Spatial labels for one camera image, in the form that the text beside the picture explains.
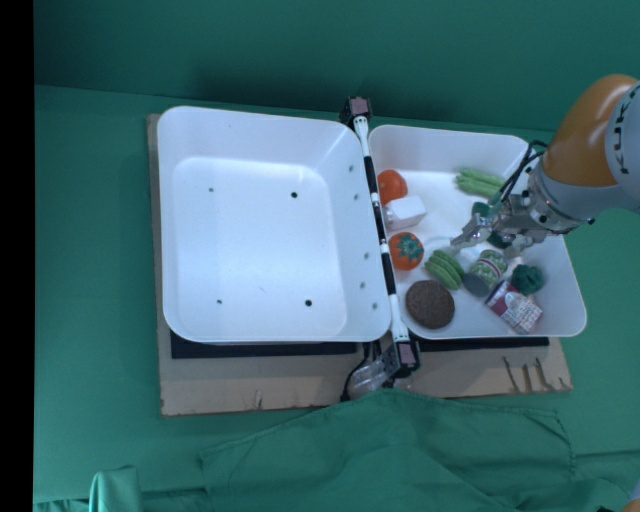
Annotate orange tomato with green stalk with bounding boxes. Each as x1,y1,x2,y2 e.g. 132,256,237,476
387,231,425,272

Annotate black and white thin rod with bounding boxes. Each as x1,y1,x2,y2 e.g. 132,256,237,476
353,115,412,346

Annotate white plastic tray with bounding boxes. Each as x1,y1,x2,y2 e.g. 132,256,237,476
367,123,588,341
156,104,393,345

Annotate red and white packet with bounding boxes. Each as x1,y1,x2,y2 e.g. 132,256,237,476
483,279,544,335

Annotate plain orange toy tomato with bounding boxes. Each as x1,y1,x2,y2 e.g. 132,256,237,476
377,168,409,206

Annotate green broccoli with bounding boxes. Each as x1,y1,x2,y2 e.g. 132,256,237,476
509,263,545,296

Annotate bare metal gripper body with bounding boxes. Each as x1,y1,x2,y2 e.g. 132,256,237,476
491,189,557,247

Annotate black block with wires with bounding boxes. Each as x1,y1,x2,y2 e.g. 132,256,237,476
338,95,375,126
387,339,421,377

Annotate green and white can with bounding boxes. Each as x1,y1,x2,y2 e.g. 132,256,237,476
462,248,510,297

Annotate brown round biscuit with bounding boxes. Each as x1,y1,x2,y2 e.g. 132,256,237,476
404,279,456,330

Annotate green toy beans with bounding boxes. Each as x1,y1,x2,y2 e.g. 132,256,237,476
453,167,506,199

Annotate green pea pods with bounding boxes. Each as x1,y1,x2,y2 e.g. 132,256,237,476
423,248,466,291

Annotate brown cardboard board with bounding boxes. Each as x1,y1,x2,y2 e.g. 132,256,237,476
146,113,574,418

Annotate white small carton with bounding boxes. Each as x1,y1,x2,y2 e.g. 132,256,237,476
383,194,429,231

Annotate green cloth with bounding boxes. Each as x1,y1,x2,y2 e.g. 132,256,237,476
33,388,640,512

